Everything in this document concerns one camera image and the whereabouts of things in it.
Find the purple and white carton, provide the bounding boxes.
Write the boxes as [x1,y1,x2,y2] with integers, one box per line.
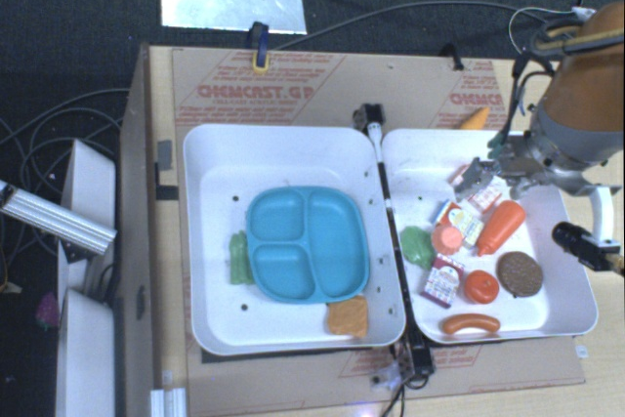
[421,253,467,310]

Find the red and white packet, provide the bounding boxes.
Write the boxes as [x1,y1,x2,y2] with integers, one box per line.
[448,164,504,214]

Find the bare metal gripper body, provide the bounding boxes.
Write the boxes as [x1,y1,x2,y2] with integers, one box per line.
[490,137,596,201]

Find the red toy tomato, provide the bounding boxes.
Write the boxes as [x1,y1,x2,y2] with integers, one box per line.
[463,270,501,306]

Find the orange toy bread slice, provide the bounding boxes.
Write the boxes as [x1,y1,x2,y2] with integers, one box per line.
[326,294,370,340]

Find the green toy vegetable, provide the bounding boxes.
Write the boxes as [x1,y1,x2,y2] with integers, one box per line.
[228,229,256,286]

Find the black cylinder on white bracket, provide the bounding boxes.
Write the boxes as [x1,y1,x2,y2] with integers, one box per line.
[551,185,624,272]

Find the thin black and white rod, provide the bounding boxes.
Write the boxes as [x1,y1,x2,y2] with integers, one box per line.
[368,121,427,353]

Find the yellow and white carton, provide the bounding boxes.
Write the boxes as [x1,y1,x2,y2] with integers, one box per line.
[435,199,485,248]

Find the orange toy carrot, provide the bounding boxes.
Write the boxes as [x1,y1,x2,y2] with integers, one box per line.
[457,105,491,132]

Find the green toy broccoli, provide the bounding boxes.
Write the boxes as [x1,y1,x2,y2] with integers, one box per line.
[399,226,438,271]

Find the orange toy sausage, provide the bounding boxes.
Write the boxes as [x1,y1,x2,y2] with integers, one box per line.
[440,313,502,336]

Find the black block with thin wires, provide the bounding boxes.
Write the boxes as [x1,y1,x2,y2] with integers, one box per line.
[398,340,437,380]
[353,103,388,134]

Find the brown cardboard board red print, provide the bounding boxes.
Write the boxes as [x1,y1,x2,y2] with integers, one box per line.
[171,47,587,417]

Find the small orange can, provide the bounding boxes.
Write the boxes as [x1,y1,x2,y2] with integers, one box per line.
[431,224,465,257]

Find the blue divided plate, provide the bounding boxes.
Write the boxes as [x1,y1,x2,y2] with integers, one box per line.
[245,186,371,306]

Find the white plastic tray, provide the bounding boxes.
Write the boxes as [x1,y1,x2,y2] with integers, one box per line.
[380,127,601,345]
[183,123,408,356]

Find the orange toy bottle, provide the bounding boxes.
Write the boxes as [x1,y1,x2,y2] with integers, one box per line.
[476,199,527,258]

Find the brown round biscuit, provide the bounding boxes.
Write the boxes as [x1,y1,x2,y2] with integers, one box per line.
[495,251,545,299]

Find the purple toy grapes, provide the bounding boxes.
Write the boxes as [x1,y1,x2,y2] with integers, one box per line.
[34,291,61,329]

